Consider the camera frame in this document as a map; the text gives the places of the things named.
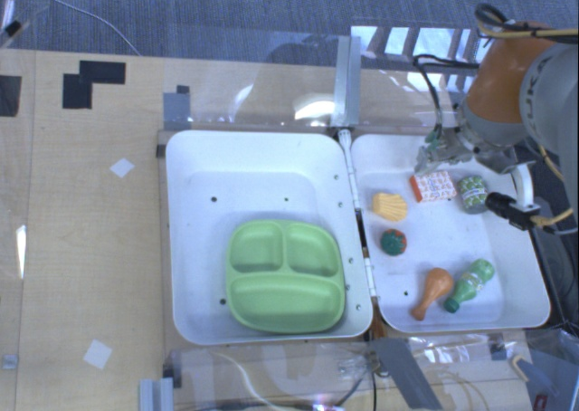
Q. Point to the green can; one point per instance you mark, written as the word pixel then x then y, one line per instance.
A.
pixel 471 192

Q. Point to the orange toy chicken drumstick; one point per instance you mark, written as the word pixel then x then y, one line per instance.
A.
pixel 436 287

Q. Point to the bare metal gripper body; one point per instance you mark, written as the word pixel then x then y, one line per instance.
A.
pixel 454 149

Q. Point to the thin black and white rod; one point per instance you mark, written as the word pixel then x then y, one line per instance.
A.
pixel 350 171

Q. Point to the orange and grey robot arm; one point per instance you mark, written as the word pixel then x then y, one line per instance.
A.
pixel 502 83

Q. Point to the white plastic tray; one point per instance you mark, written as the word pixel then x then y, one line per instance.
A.
pixel 199 165
pixel 457 241

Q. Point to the black cylinder on white bracket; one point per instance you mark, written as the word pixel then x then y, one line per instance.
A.
pixel 500 203

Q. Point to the orange and white carton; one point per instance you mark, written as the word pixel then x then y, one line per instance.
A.
pixel 433 186

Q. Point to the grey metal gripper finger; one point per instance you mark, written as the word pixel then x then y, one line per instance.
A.
pixel 423 162

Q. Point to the green plastic bottle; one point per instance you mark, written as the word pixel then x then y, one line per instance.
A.
pixel 470 284

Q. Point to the green divided plate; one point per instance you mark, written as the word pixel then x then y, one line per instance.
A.
pixel 285 278

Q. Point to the green and red toy strawberry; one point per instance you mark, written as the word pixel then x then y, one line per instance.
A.
pixel 393 242

